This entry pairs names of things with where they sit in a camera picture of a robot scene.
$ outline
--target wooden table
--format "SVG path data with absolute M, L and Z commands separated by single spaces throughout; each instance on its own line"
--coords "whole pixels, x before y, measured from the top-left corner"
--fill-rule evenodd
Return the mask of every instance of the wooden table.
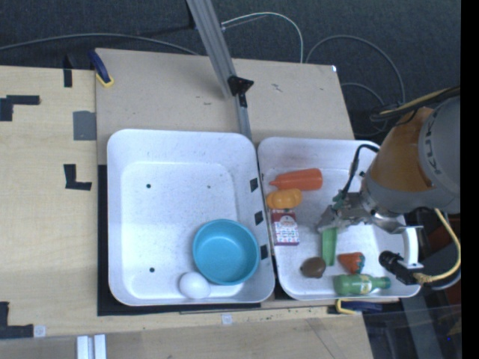
M 122 58 L 115 58 L 118 52 L 122 52 Z M 124 63 L 131 57 L 152 56 L 112 50 L 99 50 L 99 53 L 110 64 L 115 60 Z M 163 100 L 170 111 L 169 125 L 162 117 L 163 120 L 154 124 L 151 120 L 137 120 L 134 127 L 235 131 L 236 122 L 231 121 L 228 114 L 234 113 L 234 109 L 221 105 L 224 99 L 215 87 L 215 76 L 207 58 L 154 54 L 153 60 L 157 58 L 163 61 L 164 76 L 169 76 L 166 80 L 176 81 L 176 114 Z M 256 81 L 257 89 L 252 88 L 248 93 L 255 143 L 270 135 L 353 139 L 338 78 L 331 67 L 246 60 L 235 60 L 235 64 L 241 76 Z M 194 71 L 198 70 L 204 71 L 199 75 L 199 82 L 193 78 L 197 76 Z M 68 88 L 63 70 L 0 67 L 0 98 L 38 95 L 41 99 L 39 105 L 15 105 L 13 120 L 0 122 L 0 301 L 10 302 L 9 325 L 42 325 L 48 337 L 127 331 L 132 334 L 152 331 L 153 334 L 156 330 L 167 334 L 172 328 L 182 328 L 182 334 L 195 335 L 193 340 L 200 339 L 201 334 L 213 334 L 214 328 L 221 327 L 222 312 L 97 316 L 97 166 L 104 162 L 103 146 L 108 134 L 129 124 L 115 121 L 114 116 L 105 116 L 110 110 L 107 110 L 111 102 L 108 96 L 112 98 L 118 92 L 98 84 L 93 71 L 71 73 L 73 85 Z M 187 86 L 181 85 L 181 78 L 180 83 L 178 78 L 174 79 L 185 75 L 190 81 Z M 115 80 L 115 84 L 121 87 L 121 77 L 118 78 L 120 81 Z M 97 105 L 99 95 L 105 102 L 102 107 Z M 274 111 L 267 110 L 273 104 Z M 186 111 L 188 105 L 194 110 Z M 309 112 L 291 117 L 295 108 Z M 324 113 L 322 108 L 330 113 L 323 122 L 318 120 Z M 129 114 L 133 111 L 131 107 L 125 110 Z M 97 113 L 98 146 L 95 140 L 74 139 L 73 113 L 80 111 Z M 207 115 L 198 125 L 194 117 L 202 112 Z M 91 190 L 66 189 L 65 164 L 75 164 L 76 180 L 92 182 Z M 229 327 L 236 328 L 238 334 L 247 334 L 256 328 L 268 335 L 262 327 L 267 323 L 271 331 L 275 328 L 290 333 L 309 331 L 311 339 L 317 340 L 315 323 L 331 321 L 331 331 L 342 330 L 344 335 L 344 329 L 337 328 L 337 321 L 341 319 L 355 331 L 354 341 L 361 345 L 364 358 L 371 358 L 362 318 L 332 318 L 322 304 L 324 302 L 303 304 L 272 298 L 260 309 L 228 311 L 233 321 Z M 247 324 L 255 327 L 252 330 L 241 327 Z M 198 326 L 202 328 L 196 331 L 202 332 L 193 332 Z M 229 339 L 230 332 L 225 332 L 225 339 Z M 342 347 L 343 343 L 339 342 L 335 340 L 335 344 Z M 281 339 L 275 344 L 281 345 Z

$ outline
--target white tray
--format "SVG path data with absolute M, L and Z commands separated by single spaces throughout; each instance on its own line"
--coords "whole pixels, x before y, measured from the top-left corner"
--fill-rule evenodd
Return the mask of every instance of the white tray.
M 209 298 L 186 298 L 178 289 L 182 274 L 197 271 L 192 241 L 208 221 L 238 221 L 269 251 L 250 140 L 236 133 L 125 129 L 110 137 L 107 160 L 109 286 L 117 300 L 131 306 L 231 304 L 271 295 L 270 253 L 252 278 L 212 285 Z
M 299 245 L 274 247 L 279 282 L 292 298 L 298 300 L 340 298 L 334 291 L 332 278 L 346 272 L 337 260 L 333 266 L 327 267 L 320 279 L 303 276 L 299 268 L 307 258 L 321 255 L 320 234 L 316 231 L 316 224 L 326 207 L 332 203 L 332 198 L 338 190 L 344 187 L 354 153 L 357 147 L 364 143 L 364 141 L 267 138 L 258 147 L 265 196 L 277 190 L 269 182 L 278 174 L 306 168 L 319 168 L 323 173 L 323 187 L 317 191 L 304 191 L 302 203 L 295 208 L 299 225 Z M 358 173 L 367 170 L 374 156 L 375 154 L 369 150 L 361 153 Z M 350 191 L 358 191 L 360 182 L 360 177 L 356 176 Z M 378 262 L 378 257 L 384 250 L 399 253 L 404 257 L 405 246 L 410 256 L 415 252 L 417 255 L 418 240 L 415 233 L 391 235 L 376 226 L 358 225 L 338 234 L 336 254 L 361 251 L 365 255 L 363 273 L 391 278 L 389 289 L 379 289 L 370 295 L 356 297 L 405 298 L 419 291 L 420 286 L 402 284 Z

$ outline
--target green object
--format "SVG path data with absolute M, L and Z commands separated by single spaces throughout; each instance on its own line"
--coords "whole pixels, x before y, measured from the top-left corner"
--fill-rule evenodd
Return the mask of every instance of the green object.
M 327 266 L 335 264 L 336 241 L 338 240 L 338 228 L 331 227 L 321 233 L 321 248 L 323 249 L 323 259 Z
M 335 291 L 338 295 L 364 295 L 374 289 L 388 289 L 391 280 L 388 277 L 372 277 L 368 274 L 341 274 L 333 279 Z

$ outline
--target green bottle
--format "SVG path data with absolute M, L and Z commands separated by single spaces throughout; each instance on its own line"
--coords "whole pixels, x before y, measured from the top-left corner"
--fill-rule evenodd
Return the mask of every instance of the green bottle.
M 338 295 L 369 294 L 374 289 L 388 289 L 391 280 L 388 277 L 371 277 L 367 274 L 341 274 L 333 279 Z

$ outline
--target dark background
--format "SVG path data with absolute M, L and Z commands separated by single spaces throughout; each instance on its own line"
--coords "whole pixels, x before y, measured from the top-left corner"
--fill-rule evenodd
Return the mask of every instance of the dark background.
M 395 105 L 460 84 L 461 0 L 212 1 L 220 22 L 257 12 L 287 16 L 302 32 L 304 59 L 315 44 L 331 36 L 359 37 L 372 43 L 334 38 L 318 46 L 308 60 L 338 68 L 357 138 L 382 141 L 384 132 L 368 137 L 376 133 L 377 125 L 368 115 L 380 105 L 378 97 L 385 105 Z M 198 31 L 171 33 L 188 23 L 184 0 L 1 0 L 0 64 L 62 67 L 68 54 L 74 67 L 89 69 L 86 52 L 95 47 L 180 52 L 158 44 L 105 37 L 2 49 L 81 33 L 153 37 L 204 55 Z M 234 58 L 300 62 L 299 35 L 292 24 L 277 16 L 227 28 L 225 39 Z M 403 80 L 404 95 L 393 66 L 376 48 L 394 63 Z

